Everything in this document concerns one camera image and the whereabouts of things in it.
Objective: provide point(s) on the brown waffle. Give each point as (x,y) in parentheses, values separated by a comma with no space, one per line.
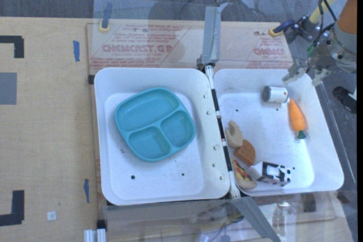
(246,152)

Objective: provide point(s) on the white plastic tray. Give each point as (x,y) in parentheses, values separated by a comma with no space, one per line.
(269,127)
(158,178)

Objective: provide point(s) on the brown cardboard board red print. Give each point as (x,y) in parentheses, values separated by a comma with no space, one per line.
(235,45)

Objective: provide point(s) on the white can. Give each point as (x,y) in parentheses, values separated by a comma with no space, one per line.
(276,94)

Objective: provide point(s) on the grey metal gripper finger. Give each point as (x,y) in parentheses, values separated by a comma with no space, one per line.
(320,76)
(295,71)

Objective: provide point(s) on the pizza slice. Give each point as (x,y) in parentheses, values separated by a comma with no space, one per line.
(243,177)

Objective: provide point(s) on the blue divided plate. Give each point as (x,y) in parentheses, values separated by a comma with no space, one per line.
(147,110)

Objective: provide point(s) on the black and white milk carton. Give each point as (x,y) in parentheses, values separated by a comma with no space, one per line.
(272,173)

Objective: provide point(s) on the thin black and white rod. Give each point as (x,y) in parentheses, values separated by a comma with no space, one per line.
(217,110)

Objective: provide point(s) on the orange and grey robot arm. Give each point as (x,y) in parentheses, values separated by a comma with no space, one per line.
(348,22)

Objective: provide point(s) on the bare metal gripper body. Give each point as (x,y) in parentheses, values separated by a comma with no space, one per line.
(330,58)

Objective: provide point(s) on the black cylinder on white bracket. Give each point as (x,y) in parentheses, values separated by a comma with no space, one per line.
(344,97)

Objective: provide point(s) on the orange carrot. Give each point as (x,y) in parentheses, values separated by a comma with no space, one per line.
(296,117)

